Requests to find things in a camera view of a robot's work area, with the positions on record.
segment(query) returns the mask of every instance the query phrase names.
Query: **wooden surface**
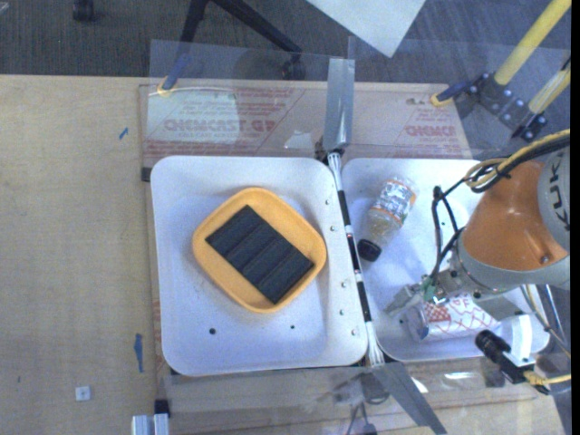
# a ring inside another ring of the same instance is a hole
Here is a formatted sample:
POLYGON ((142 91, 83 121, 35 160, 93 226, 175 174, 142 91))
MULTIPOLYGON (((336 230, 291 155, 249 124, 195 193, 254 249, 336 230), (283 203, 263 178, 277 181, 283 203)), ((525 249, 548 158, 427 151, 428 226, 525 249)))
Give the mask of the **wooden surface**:
MULTIPOLYGON (((153 412, 150 234, 140 181, 144 82, 0 76, 3 435, 129 433, 131 416, 153 412), (76 401, 75 388, 86 385, 92 398, 76 401)), ((504 433, 563 433, 551 398, 462 407, 458 394, 437 409, 455 428, 450 433, 500 433, 501 425, 488 431, 490 417, 507 424, 504 433)), ((332 430, 317 422, 279 433, 332 430)))

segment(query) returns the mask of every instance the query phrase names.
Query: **plastic bottle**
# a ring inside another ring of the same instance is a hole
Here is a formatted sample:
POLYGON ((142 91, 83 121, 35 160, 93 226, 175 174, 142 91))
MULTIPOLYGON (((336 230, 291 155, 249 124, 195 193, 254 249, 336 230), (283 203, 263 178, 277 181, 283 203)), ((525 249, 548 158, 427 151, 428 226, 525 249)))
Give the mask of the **plastic bottle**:
POLYGON ((408 178, 392 175, 382 183, 381 192, 365 215, 364 237, 357 246, 362 259, 377 260, 404 224, 417 196, 417 186, 408 178))

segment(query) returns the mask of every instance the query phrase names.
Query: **plastic container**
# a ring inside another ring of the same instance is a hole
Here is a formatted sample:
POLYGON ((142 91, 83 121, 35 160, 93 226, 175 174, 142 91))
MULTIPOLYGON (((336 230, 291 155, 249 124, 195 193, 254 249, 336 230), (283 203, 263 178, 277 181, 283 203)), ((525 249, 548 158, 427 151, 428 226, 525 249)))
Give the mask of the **plastic container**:
POLYGON ((378 197, 365 215, 364 233, 358 243, 362 259, 377 260, 403 226, 417 196, 417 185, 411 179, 392 175, 382 183, 378 197))

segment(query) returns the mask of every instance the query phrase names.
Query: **black bottle cap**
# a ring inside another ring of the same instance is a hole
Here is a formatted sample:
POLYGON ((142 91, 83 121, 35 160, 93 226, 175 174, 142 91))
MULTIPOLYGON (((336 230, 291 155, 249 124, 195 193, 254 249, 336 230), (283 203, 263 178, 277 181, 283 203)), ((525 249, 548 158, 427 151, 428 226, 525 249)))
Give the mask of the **black bottle cap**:
POLYGON ((376 261, 382 252, 380 246, 364 238, 359 240, 356 247, 359 250, 359 256, 367 261, 376 261))

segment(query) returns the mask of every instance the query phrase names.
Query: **caster wheel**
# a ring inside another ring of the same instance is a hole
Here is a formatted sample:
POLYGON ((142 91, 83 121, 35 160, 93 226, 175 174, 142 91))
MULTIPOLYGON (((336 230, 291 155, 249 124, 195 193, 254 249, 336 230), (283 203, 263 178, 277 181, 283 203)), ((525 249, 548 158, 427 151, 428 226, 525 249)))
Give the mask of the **caster wheel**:
POLYGON ((92 0, 75 0, 72 4, 72 18, 74 21, 94 20, 94 4, 92 0))
POLYGON ((306 68, 300 60, 288 61, 282 66, 282 79, 285 81, 303 81, 306 68))

